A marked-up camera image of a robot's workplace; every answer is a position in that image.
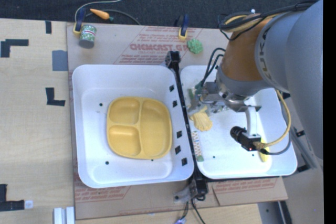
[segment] cardboard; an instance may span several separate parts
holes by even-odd
[[[177,27],[93,25],[97,28],[95,45],[86,49],[79,46],[79,37],[72,32],[73,24],[67,24],[76,219],[183,210],[184,204],[174,203],[174,193],[184,189],[186,181],[104,189],[92,189],[81,182],[77,171],[72,72],[84,64],[161,65],[171,50],[180,52],[180,68],[206,65],[213,49],[225,48],[227,39],[218,29],[189,28],[187,40],[179,40]],[[202,42],[203,52],[193,54],[188,50],[186,42],[193,38]],[[287,199],[281,177],[211,182],[208,187],[206,199],[197,201],[199,208]]]

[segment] green can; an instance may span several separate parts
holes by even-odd
[[[83,25],[80,29],[79,45],[90,49],[94,46],[97,29],[92,25]]]

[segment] yellow plate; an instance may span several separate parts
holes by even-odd
[[[107,113],[107,140],[118,155],[161,158],[172,146],[169,110],[151,98],[117,98],[110,103]]]

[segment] black connector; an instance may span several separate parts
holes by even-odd
[[[247,151],[256,151],[257,148],[253,143],[261,141],[260,135],[253,134],[248,136],[246,133],[246,129],[238,126],[235,126],[231,129],[230,135],[234,140],[236,140],[239,144],[241,144],[242,147]]]

